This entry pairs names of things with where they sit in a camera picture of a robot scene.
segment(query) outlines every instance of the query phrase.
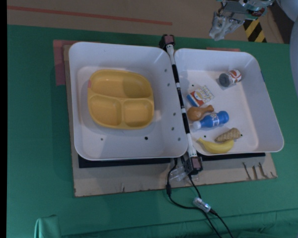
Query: red line on floor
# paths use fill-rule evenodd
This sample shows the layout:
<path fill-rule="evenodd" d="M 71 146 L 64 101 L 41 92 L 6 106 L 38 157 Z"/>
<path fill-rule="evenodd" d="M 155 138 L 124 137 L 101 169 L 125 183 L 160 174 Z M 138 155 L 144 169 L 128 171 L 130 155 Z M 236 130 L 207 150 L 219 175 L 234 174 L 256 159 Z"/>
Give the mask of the red line on floor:
<path fill-rule="evenodd" d="M 116 17 L 116 16 L 110 16 L 110 15 L 81 13 L 81 12 L 72 12 L 72 11 L 47 10 L 47 9 L 29 8 L 29 7 L 12 6 L 12 5 L 8 5 L 7 9 L 9 9 L 9 10 L 30 11 L 30 12 L 40 12 L 40 13 L 50 13 L 50 14 L 60 14 L 60 15 L 69 15 L 69 16 L 78 16 L 78 17 L 90 17 L 90 18 L 122 20 L 122 21 L 131 21 L 131 22 L 156 24 L 156 25 L 167 25 L 167 26 L 172 25 L 172 22 L 167 22 L 167 21 L 158 21 L 158 20 L 149 20 L 149 19 L 140 19 L 140 18 Z"/>

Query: yellow tray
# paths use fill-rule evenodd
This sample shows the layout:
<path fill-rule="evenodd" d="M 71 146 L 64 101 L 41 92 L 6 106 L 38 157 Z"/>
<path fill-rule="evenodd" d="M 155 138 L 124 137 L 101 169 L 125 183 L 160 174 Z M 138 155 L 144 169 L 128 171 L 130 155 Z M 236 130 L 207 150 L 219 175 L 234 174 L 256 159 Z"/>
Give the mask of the yellow tray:
<path fill-rule="evenodd" d="M 149 81 L 124 70 L 102 69 L 93 73 L 88 82 L 87 103 L 92 119 L 109 128 L 144 128 L 154 114 Z"/>

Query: blue bottle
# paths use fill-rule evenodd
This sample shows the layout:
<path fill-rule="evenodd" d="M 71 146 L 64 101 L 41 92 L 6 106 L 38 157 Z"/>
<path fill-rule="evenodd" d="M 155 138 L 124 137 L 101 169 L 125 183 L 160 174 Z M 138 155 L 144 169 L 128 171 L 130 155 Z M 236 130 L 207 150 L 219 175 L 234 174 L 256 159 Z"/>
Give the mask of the blue bottle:
<path fill-rule="evenodd" d="M 220 124 L 224 124 L 228 121 L 228 113 L 226 111 L 220 111 L 218 113 L 211 113 L 205 116 L 201 121 L 193 122 L 193 127 L 195 129 L 200 129 L 202 127 L 212 128 Z"/>

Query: cardboard sheet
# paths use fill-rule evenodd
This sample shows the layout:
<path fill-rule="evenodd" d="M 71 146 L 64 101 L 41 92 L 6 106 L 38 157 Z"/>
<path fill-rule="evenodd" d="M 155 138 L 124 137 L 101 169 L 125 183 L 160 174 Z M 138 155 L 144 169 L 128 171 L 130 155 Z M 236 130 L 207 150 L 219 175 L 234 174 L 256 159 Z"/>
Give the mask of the cardboard sheet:
<path fill-rule="evenodd" d="M 165 189 L 166 178 L 173 161 L 163 164 L 80 168 L 73 141 L 73 116 L 68 51 L 63 45 L 64 70 L 68 98 L 70 136 L 75 197 Z M 203 162 L 203 170 L 193 177 L 195 185 L 242 182 L 277 178 L 270 153 L 265 156 L 210 160 Z M 192 186 L 187 180 L 171 181 L 172 187 Z"/>

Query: can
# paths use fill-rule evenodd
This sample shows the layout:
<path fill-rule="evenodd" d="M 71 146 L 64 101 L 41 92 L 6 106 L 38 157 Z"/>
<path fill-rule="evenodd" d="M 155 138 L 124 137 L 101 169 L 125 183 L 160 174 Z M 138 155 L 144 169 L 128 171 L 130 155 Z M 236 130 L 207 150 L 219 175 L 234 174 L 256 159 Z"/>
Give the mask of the can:
<path fill-rule="evenodd" d="M 242 74 L 238 69 L 230 70 L 222 73 L 219 77 L 220 84 L 224 87 L 229 87 L 242 79 Z"/>

